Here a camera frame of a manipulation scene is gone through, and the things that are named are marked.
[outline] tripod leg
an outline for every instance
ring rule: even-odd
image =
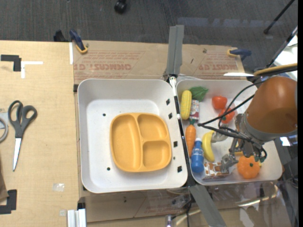
[[[284,14],[284,12],[289,8],[290,5],[295,0],[290,0],[290,2],[285,6],[285,8],[279,13],[279,15],[274,19],[274,21],[263,31],[263,33],[267,34],[270,28],[278,21],[278,19]]]

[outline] blue bottle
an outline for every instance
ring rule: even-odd
[[[195,146],[191,153],[191,170],[195,173],[200,173],[204,170],[204,156],[202,150],[202,140],[200,138],[196,138]]]

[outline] orange divided plate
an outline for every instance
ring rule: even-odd
[[[151,113],[116,116],[110,125],[110,148],[115,164],[126,172],[160,170],[171,160],[167,125]]]

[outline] banana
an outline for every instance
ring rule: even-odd
[[[204,151],[204,157],[210,162],[214,162],[214,153],[211,144],[213,133],[214,131],[209,131],[202,137],[202,150]]]

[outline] green leaf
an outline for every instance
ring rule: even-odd
[[[192,94],[192,99],[201,102],[205,97],[205,94],[208,92],[208,89],[205,87],[198,86],[190,88],[189,91]]]

